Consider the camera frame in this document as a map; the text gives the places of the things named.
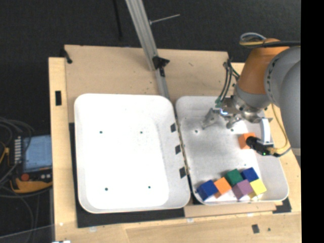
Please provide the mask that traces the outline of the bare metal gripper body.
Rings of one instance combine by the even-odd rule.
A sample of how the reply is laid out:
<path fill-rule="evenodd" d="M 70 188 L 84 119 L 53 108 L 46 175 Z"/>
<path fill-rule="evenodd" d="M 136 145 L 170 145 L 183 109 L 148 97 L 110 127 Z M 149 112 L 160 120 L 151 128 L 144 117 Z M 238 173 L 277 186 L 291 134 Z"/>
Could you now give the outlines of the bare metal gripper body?
<path fill-rule="evenodd" d="M 241 97 L 220 97 L 217 99 L 217 109 L 221 117 L 238 115 L 242 120 L 250 123 L 259 123 L 262 116 L 260 112 L 270 105 L 269 100 L 265 100 L 261 104 L 252 105 L 244 101 Z"/>

